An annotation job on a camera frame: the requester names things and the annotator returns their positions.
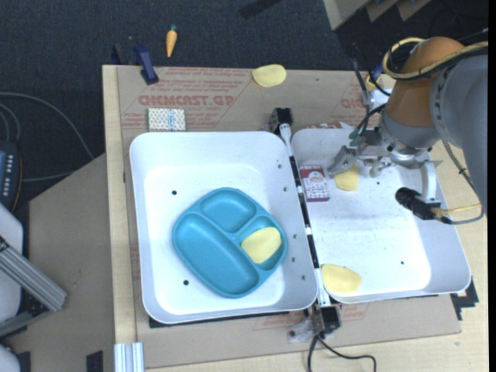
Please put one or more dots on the thin black and white rod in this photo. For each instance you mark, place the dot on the thin black and white rod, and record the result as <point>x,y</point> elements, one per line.
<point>308,231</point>

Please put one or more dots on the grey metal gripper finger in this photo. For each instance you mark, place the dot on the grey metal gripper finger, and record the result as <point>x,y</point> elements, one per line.
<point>343,159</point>
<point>375,169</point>

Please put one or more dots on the red and white carton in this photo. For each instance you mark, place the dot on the red and white carton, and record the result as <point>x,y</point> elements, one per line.
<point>314,184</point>

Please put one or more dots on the black cylinder on white bracket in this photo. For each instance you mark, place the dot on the black cylinder on white bracket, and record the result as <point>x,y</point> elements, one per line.
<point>416,203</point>

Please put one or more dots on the yellow potato chip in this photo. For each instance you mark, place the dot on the yellow potato chip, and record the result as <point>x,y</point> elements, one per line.
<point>261,244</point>
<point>341,279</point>
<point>347,181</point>
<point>269,75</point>

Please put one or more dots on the white plastic tray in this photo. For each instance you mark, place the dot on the white plastic tray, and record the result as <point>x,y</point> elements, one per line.
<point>372,231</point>
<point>170,157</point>

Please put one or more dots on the blue divided plate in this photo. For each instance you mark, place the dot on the blue divided plate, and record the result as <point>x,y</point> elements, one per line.
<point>209,242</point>

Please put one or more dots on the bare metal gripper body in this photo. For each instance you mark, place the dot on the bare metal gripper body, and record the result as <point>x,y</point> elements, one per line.
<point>403,156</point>

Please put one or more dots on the white patterned packet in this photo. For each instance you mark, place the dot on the white patterned packet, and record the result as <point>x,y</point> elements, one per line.
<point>166,119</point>

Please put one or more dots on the orange carrot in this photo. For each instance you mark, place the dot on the orange carrot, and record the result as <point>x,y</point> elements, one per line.
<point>171,41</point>

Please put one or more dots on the brown cardboard board red print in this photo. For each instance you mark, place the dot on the brown cardboard board red print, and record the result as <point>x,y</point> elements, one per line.
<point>232,103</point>

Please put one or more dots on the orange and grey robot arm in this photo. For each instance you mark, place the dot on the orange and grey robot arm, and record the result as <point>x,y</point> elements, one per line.
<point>445,103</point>

